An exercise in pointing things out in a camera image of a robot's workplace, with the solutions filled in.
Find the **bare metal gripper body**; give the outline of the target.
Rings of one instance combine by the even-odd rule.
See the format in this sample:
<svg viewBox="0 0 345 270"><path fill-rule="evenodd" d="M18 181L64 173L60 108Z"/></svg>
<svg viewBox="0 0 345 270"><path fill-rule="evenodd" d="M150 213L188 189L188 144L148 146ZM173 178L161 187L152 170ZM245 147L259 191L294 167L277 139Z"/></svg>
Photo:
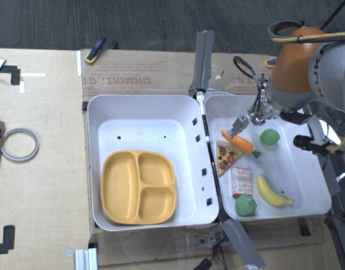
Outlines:
<svg viewBox="0 0 345 270"><path fill-rule="evenodd" d="M287 107L274 98L256 99L248 109L248 118L254 125L262 125L266 120L277 118Z"/></svg>

